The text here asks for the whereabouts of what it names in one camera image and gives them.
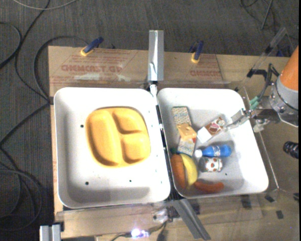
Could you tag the black cylinder on white bracket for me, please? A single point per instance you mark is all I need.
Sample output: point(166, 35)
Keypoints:
point(291, 149)

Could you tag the orange sausage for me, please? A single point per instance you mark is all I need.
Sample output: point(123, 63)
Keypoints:
point(208, 186)

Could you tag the white and brown milk carton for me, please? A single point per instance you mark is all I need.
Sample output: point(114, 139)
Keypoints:
point(212, 130)

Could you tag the small can red print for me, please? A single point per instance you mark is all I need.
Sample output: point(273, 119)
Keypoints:
point(212, 164)

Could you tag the white plastic tray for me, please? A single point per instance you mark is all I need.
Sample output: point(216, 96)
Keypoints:
point(245, 159)
point(72, 139)

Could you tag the brown cardboard board red print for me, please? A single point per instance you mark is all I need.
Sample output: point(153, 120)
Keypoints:
point(95, 69)

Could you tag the yellow banana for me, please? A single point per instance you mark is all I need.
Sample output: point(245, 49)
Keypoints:
point(190, 169)

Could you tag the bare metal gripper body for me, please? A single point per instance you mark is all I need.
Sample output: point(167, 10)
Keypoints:
point(286, 115)

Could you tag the orange carrot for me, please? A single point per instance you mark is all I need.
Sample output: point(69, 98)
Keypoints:
point(178, 171)

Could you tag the yellow divided plate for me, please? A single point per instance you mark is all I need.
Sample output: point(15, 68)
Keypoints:
point(105, 137)

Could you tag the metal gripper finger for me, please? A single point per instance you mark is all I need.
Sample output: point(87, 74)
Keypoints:
point(237, 123)
point(239, 114)

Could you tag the yellow cheese carton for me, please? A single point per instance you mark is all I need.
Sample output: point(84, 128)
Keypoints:
point(186, 139)

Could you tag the blue bottle white cap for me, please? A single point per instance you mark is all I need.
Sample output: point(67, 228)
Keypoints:
point(215, 150)

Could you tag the beige patterned cracker carton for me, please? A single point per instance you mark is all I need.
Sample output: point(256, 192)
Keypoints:
point(181, 115)

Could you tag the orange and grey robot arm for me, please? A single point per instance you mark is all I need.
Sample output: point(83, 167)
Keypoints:
point(289, 71)

